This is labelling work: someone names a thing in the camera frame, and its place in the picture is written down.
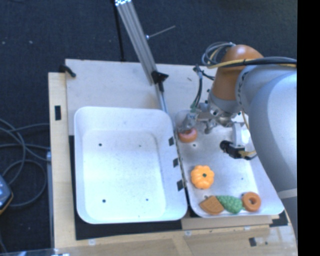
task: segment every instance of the brown toy cracker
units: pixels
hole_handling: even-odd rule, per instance
[[[214,195],[209,196],[199,205],[202,210],[211,215],[218,215],[225,209]]]

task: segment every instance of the orange donut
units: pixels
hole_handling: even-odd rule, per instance
[[[191,128],[185,132],[178,132],[178,137],[183,143],[190,143],[196,140],[198,132],[196,128]]]
[[[242,196],[242,203],[248,212],[256,212],[261,206],[261,199],[257,193],[247,192]]]

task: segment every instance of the toy food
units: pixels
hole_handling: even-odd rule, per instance
[[[207,165],[196,165],[191,171],[191,182],[197,189],[208,189],[214,183],[215,173]]]
[[[183,143],[190,143],[196,140],[198,136],[198,132],[196,128],[191,128],[190,130],[186,130],[185,132],[178,132],[178,137]]]
[[[222,204],[224,209],[233,214],[238,214],[242,209],[242,201],[240,198],[232,195],[216,195],[218,201]]]
[[[247,192],[242,196],[242,203],[248,212],[256,212],[261,206],[261,199],[257,193]]]
[[[202,208],[202,210],[211,215],[217,215],[225,209],[214,195],[209,196],[199,205]]]

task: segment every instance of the black floor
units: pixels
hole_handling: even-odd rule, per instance
[[[133,0],[156,63],[200,64],[207,46],[218,41],[246,44],[264,56],[297,58],[298,0]],[[137,62],[121,22],[124,58]],[[0,0],[0,119],[24,127],[49,123],[48,72],[58,72],[65,59],[121,59],[113,6],[109,0]],[[21,161],[17,133],[0,122],[0,173]],[[19,131],[26,144],[50,146],[49,127]],[[32,148],[41,157],[46,150]],[[13,203],[40,191],[46,162],[26,153],[27,162],[12,184]],[[9,183],[20,164],[5,175]],[[20,209],[0,215],[7,251],[51,246],[48,191]]]

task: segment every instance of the white tray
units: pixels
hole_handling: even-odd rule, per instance
[[[187,110],[177,113],[175,123],[178,127],[184,120]],[[210,134],[205,134],[205,125],[198,123],[197,139],[192,143],[178,141],[181,165],[189,195],[190,206],[194,212],[203,218],[221,218],[232,216],[278,215],[284,206],[268,178],[258,157],[252,160],[234,159],[220,149],[223,140],[232,141],[232,128],[221,125],[213,128]],[[242,131],[246,150],[253,150],[250,133]],[[198,189],[191,182],[191,171],[196,165],[207,165],[214,171],[214,183],[208,189]],[[210,215],[203,211],[199,203],[209,196],[234,196],[241,198],[245,192],[256,192],[261,198],[261,207],[256,212],[241,210],[233,214],[224,210],[221,214]]]
[[[80,108],[74,116],[79,216],[90,224],[181,219],[187,201],[173,138],[162,110]]]

